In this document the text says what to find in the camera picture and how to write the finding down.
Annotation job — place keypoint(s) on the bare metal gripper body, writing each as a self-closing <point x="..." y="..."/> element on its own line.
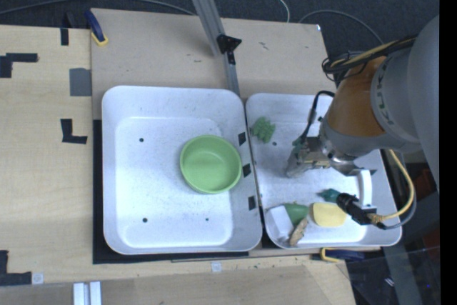
<point x="316" y="151"/>

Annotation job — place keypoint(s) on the green grapes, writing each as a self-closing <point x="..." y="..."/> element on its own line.
<point x="262" y="129"/>

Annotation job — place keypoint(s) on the brown biscuit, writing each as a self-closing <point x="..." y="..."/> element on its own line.
<point x="298" y="233"/>

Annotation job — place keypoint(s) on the yellow rounded toy food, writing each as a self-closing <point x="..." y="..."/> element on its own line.
<point x="328" y="215"/>

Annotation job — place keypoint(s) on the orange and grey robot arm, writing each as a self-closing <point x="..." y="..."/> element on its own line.
<point x="392" y="96"/>

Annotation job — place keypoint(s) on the pale wood board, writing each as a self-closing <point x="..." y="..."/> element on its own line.
<point x="160" y="50"/>

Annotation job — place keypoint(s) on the green bowl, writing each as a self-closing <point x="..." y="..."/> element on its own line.
<point x="210" y="164"/>

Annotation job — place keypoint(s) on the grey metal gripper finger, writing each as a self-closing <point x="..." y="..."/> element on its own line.
<point x="302" y="169"/>
<point x="292" y="166"/>

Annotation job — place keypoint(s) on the white plastic tray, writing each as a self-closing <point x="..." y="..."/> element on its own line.
<point x="153" y="182"/>
<point x="321" y="178"/>

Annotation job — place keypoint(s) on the white block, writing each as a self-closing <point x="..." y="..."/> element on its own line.
<point x="280" y="223"/>

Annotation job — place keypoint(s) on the dark green toy vegetable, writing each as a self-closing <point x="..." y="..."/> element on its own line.
<point x="329" y="195"/>

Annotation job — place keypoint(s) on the black cylinder on white bracket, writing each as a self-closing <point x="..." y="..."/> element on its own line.
<point x="357" y="207"/>

